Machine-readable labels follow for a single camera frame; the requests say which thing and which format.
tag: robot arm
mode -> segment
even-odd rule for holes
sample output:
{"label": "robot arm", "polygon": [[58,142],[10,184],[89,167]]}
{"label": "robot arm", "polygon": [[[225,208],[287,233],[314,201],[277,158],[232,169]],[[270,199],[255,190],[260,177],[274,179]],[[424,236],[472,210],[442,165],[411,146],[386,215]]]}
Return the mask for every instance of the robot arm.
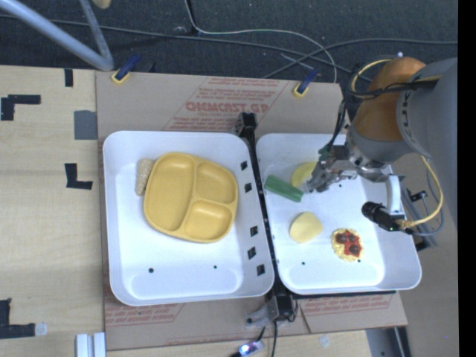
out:
{"label": "robot arm", "polygon": [[[385,65],[368,91],[356,91],[358,76],[379,63]],[[410,57],[369,62],[353,75],[349,90],[364,101],[347,130],[345,144],[337,146],[331,141],[320,151],[307,182],[309,190],[321,193],[334,182],[357,175],[374,182],[388,181],[387,167],[403,155],[417,152],[424,162],[432,159],[457,226],[457,59],[430,65]],[[396,201],[394,195],[389,197]],[[374,221],[385,216],[386,221],[378,224],[387,230],[415,225],[403,222],[402,214],[394,213],[390,205],[390,201],[387,207],[367,203],[362,211]]]}

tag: white tray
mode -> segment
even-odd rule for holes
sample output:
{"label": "white tray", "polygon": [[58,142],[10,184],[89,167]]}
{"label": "white tray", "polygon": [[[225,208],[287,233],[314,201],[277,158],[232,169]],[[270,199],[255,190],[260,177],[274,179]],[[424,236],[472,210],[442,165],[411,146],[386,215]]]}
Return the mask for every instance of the white tray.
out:
{"label": "white tray", "polygon": [[[261,177],[275,175],[289,181],[297,166],[318,160],[318,150],[331,135],[269,134],[257,143]],[[339,135],[336,144],[343,144]],[[361,207],[367,201],[386,205],[385,184],[358,177],[333,184],[323,193],[305,193],[300,203],[265,191],[266,208],[278,272],[283,284],[301,295],[375,292],[415,287],[421,267],[412,237],[389,233],[366,219]],[[293,220],[313,212],[324,230],[300,244],[289,236]],[[352,228],[361,236],[360,262],[346,262],[335,255],[330,237],[337,228]]]}
{"label": "white tray", "polygon": [[[189,242],[159,233],[146,222],[144,198],[135,194],[137,162],[168,152],[206,158],[235,175],[239,202],[225,238],[205,244]],[[116,132],[104,142],[103,162],[109,276],[120,301],[145,306],[245,298],[269,291],[274,270],[251,160],[242,139],[226,133]]]}

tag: black floor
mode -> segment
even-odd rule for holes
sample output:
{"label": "black floor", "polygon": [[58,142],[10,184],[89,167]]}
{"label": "black floor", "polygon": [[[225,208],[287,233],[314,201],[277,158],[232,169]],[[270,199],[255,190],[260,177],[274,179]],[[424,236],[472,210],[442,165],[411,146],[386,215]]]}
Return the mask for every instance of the black floor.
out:
{"label": "black floor", "polygon": [[[20,1],[49,19],[86,22],[78,0]],[[284,56],[296,59],[319,49],[302,36],[274,31],[203,33],[262,28],[308,36],[347,70],[382,54],[401,52],[425,63],[457,56],[458,0],[190,0],[190,6],[202,32],[191,25],[184,0],[112,0],[109,9],[94,11],[101,25],[169,35],[104,30],[115,65],[140,54],[139,71],[150,70],[155,63],[159,73],[304,78],[309,73],[305,66],[276,72],[290,63]],[[87,26],[59,26],[96,49]],[[250,45],[222,42],[230,40]],[[325,62],[308,59],[305,63],[319,71],[317,81],[332,82],[329,58],[324,53],[316,57]],[[4,16],[0,16],[0,65],[92,68]],[[343,69],[338,70],[340,83],[348,78]]]}

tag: blue clamp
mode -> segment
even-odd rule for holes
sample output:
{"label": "blue clamp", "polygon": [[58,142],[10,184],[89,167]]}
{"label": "blue clamp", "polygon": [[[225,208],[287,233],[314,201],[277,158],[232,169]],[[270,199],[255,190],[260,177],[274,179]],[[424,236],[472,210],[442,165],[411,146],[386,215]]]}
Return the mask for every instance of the blue clamp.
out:
{"label": "blue clamp", "polygon": [[318,76],[318,71],[316,69],[312,69],[312,71],[306,75],[303,82],[296,85],[295,89],[292,91],[292,94],[297,98],[302,98],[306,95],[307,90],[309,89],[308,86],[311,82],[315,80]]}
{"label": "blue clamp", "polygon": [[123,84],[129,77],[130,71],[141,61],[141,55],[136,54],[130,57],[119,70],[117,70],[112,76],[112,82],[116,85]]}

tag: cardboard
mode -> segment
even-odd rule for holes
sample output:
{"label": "cardboard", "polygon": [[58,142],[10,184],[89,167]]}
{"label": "cardboard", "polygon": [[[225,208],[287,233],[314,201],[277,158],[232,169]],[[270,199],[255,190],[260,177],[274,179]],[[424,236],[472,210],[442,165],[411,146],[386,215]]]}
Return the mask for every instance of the cardboard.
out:
{"label": "cardboard", "polygon": [[[298,81],[133,73],[116,86],[111,74],[96,73],[108,350],[256,338],[260,329],[247,329],[245,316],[258,310],[264,297],[142,307],[126,306],[114,297],[107,274],[102,144],[121,130],[233,132],[240,112],[257,115],[257,139],[272,132],[330,134],[342,99],[340,87],[312,83],[306,95],[297,98],[292,90]],[[280,335],[407,323],[398,293],[321,297],[299,300],[299,305],[295,321],[280,325]],[[271,334],[267,329],[265,337]]]}

